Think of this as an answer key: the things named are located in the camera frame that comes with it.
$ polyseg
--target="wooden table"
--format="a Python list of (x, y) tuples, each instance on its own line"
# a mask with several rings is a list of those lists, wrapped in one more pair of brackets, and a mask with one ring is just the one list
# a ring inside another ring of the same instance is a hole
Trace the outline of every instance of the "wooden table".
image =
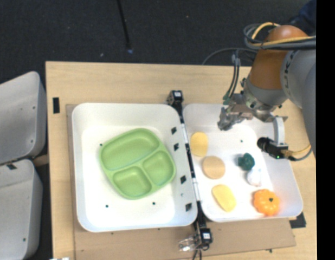
[[(242, 67), (240, 77), (248, 73), (249, 68)], [(91, 233), (78, 224), (73, 212), (66, 108), (83, 102), (164, 103), (171, 90), (182, 90), (184, 104), (222, 103), (232, 74), (232, 67), (219, 66), (46, 63), (54, 258), (155, 260), (192, 256), (191, 252), (179, 252), (177, 247), (179, 239), (193, 232), (191, 226)], [(306, 147), (301, 110), (287, 101), (275, 114), (288, 116), (285, 128), (289, 148)], [(317, 259), (315, 157), (311, 154), (304, 161), (292, 162), (292, 167), (304, 201), (307, 226), (291, 230), (288, 219), (208, 223), (215, 240), (203, 252), (204, 259), (233, 259), (234, 253), (236, 259)]]

